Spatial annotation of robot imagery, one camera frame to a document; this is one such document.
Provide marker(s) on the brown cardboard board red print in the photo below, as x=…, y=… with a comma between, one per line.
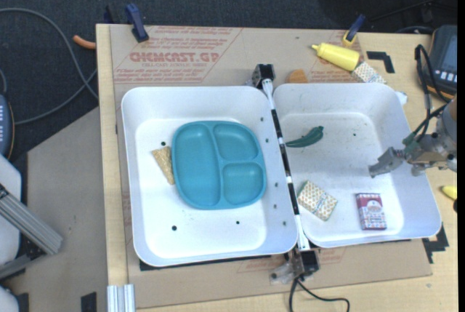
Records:
x=181, y=45

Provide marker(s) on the blue divided plate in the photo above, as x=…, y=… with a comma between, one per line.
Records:
x=203, y=165

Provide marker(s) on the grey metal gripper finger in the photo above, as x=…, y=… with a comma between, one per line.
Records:
x=385, y=162
x=418, y=169

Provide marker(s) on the thin black and white rod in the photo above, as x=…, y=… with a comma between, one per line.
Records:
x=291, y=194

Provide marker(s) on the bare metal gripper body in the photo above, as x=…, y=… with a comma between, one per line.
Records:
x=432, y=154

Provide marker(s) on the orange bread slice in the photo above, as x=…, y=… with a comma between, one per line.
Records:
x=297, y=77

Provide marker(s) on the white plastic tray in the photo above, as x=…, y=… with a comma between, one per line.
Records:
x=203, y=230
x=345, y=172

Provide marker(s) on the red carton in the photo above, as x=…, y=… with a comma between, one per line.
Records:
x=371, y=211

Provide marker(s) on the yellow squeeze bottle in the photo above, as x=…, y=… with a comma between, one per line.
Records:
x=339, y=56

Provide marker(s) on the orange patterned white carton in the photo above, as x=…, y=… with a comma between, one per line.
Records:
x=316, y=200
x=367, y=73

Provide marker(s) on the yellow banana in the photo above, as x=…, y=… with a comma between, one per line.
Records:
x=450, y=192

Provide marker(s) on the green chili pepper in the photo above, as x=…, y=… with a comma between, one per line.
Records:
x=308, y=139

